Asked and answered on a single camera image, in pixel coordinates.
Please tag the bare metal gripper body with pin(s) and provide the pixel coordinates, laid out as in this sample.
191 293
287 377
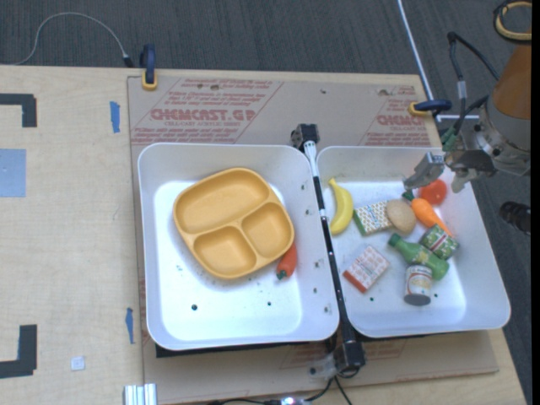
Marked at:
472 160

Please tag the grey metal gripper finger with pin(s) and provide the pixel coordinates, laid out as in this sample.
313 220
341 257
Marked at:
426 171
462 180

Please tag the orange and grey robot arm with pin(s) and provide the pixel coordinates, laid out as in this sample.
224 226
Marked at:
512 87

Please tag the red orange toy tomato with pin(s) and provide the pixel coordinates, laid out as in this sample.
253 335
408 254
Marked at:
435 193

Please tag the orange carrot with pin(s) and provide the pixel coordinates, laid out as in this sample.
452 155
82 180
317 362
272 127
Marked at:
424 211

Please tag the beige toy bread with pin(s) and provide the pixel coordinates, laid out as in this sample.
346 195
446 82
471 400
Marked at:
401 217

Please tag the green can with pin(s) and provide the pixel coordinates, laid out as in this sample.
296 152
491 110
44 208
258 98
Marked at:
439 242

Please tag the green and white carton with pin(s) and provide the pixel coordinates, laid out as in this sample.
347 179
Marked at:
371 218

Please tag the green bottle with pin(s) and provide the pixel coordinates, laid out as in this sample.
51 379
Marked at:
422 255

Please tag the yellow banana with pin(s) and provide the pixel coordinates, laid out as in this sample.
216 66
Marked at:
343 209

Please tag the white can yellow label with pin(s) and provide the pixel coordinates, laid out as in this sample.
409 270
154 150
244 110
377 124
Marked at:
418 285

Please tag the red and white carton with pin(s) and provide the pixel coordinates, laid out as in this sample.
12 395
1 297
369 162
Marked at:
366 268

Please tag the thin black and white rod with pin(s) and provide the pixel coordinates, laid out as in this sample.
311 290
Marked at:
329 243

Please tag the white plastic tray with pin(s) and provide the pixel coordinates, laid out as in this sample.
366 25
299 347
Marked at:
236 310
464 306

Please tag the red orange toy pepper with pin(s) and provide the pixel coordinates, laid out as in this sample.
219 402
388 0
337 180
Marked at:
287 263

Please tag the brown cardboard board red print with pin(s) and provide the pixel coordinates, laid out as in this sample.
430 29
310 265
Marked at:
270 112

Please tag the yellow divided plate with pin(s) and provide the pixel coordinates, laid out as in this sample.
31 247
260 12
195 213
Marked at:
228 219

